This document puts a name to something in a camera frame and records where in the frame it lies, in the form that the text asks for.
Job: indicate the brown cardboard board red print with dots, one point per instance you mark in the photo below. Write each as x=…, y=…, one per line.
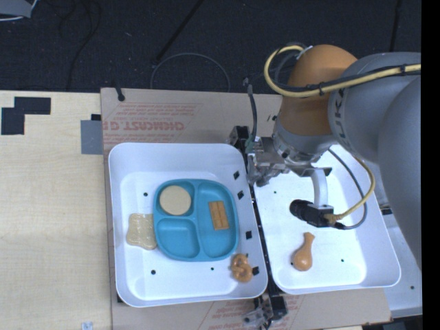
x=206, y=115

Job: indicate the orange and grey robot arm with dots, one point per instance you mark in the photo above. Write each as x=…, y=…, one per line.
x=374, y=115

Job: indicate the brown chicken drumstick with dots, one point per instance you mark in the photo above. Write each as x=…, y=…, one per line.
x=303, y=258

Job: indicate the orange rectangular cracker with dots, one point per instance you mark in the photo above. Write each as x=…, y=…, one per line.
x=219, y=216

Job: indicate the black cylinder on white bracket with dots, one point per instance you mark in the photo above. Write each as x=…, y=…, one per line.
x=318, y=213

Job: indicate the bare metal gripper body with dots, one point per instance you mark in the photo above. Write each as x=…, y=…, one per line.
x=273, y=156

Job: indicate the round beige biscuit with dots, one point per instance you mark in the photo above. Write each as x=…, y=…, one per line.
x=175, y=200

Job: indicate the thin black rod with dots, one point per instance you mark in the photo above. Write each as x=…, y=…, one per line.
x=263, y=242

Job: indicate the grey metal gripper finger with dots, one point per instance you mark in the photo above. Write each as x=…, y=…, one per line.
x=264, y=181
x=251, y=170

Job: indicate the blue divided plate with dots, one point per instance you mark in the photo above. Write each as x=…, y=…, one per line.
x=206, y=242

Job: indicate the white plastic tray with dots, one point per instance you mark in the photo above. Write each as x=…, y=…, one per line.
x=343, y=273
x=137, y=280

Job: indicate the brown pretzel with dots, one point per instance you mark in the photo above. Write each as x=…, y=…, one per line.
x=241, y=268

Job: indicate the beige bread slice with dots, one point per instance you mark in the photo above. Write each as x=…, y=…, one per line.
x=141, y=232

